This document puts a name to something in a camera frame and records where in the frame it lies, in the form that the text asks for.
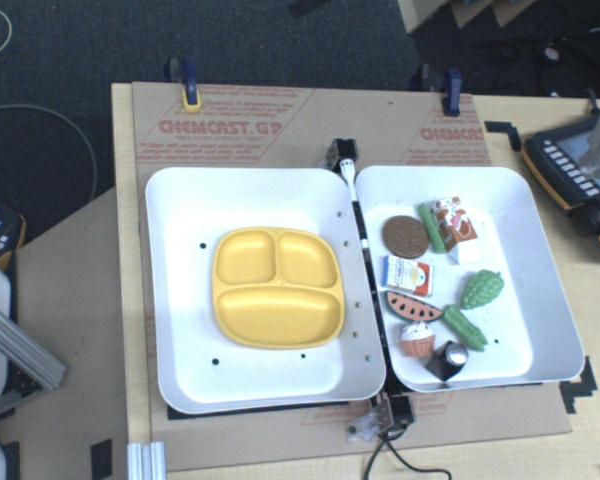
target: yellow plastic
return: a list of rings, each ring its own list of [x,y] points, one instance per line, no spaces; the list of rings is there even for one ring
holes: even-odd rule
[[[336,256],[327,242],[305,231],[232,231],[215,251],[213,306],[222,331],[243,345],[324,345],[344,322]]]
[[[187,91],[182,89],[182,105],[187,112],[197,112],[202,107],[202,99],[200,98],[200,89],[196,88],[196,103],[191,104],[187,99]]]

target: toy cucumber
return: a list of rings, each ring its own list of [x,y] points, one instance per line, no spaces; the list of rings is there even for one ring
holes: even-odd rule
[[[458,335],[462,343],[472,350],[482,352],[484,346],[489,343],[482,331],[473,325],[455,304],[449,304],[444,308],[442,320]]]
[[[504,288],[504,280],[499,272],[481,270],[473,274],[462,294],[460,306],[473,309],[484,306],[494,300]]]
[[[418,214],[422,219],[422,223],[424,224],[424,228],[427,230],[427,234],[429,235],[429,241],[431,242],[431,247],[433,248],[433,252],[436,254],[444,254],[447,252],[447,248],[440,237],[440,233],[438,232],[438,226],[436,226],[433,217],[431,217],[431,213],[429,213],[429,208],[426,204],[421,203],[418,205]]]

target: clamp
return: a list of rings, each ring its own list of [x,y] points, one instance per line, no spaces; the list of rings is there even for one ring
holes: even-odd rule
[[[445,116],[457,117],[460,115],[460,88],[462,77],[456,68],[449,68],[444,74],[444,91],[446,96],[442,98],[442,110]]]
[[[165,82],[184,84],[182,88],[182,103],[188,112],[196,112],[202,106],[200,89],[196,83],[196,71],[193,62],[188,57],[169,57],[164,65]]]

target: gray carpet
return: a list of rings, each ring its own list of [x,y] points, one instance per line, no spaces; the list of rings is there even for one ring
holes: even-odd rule
[[[600,34],[571,43],[586,57],[541,66],[540,43],[476,43],[600,26],[600,0],[540,0],[500,28],[490,10],[460,30],[443,7],[412,35],[396,0],[0,0],[13,38],[0,52],[0,105],[39,105],[69,118],[93,147],[96,194],[113,186],[110,85],[161,81],[171,55],[200,83],[407,90],[427,64],[456,67],[474,94],[600,97]],[[6,25],[0,18],[0,44]],[[32,109],[0,111],[0,201],[35,238],[91,196],[90,156],[76,131]]]

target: toy food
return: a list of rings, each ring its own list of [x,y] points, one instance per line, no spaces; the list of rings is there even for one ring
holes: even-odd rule
[[[499,272],[480,270],[467,282],[460,305],[464,309],[484,306],[494,300],[504,288],[504,280]]]
[[[429,241],[431,242],[431,248],[433,252],[436,254],[444,254],[447,252],[447,248],[442,241],[442,237],[438,232],[438,226],[436,226],[433,217],[431,217],[431,212],[429,212],[429,208],[426,204],[421,203],[418,205],[418,214],[422,219],[422,223],[424,224],[425,229],[429,235]]]
[[[225,234],[214,254],[212,295],[220,329],[241,345],[317,347],[344,323],[336,255],[307,231],[253,227]]]
[[[424,357],[433,354],[436,337],[425,322],[406,325],[400,335],[400,344],[408,356]]]
[[[438,199],[429,206],[447,252],[458,263],[480,259],[478,235],[459,197]]]
[[[447,381],[460,372],[469,359],[467,348],[447,341],[438,348],[427,362],[426,368],[442,381]]]
[[[419,258],[429,247],[429,234],[424,224],[408,215],[388,219],[382,227],[382,240],[400,258]]]
[[[489,342],[484,337],[482,331],[472,324],[469,319],[460,311],[456,304],[450,304],[444,308],[442,321],[455,332],[467,348],[484,351],[484,346]]]
[[[433,266],[389,255],[384,260],[383,285],[401,293],[426,297],[433,290]]]
[[[387,302],[399,316],[412,322],[433,322],[442,316],[442,310],[415,297],[387,291]]]

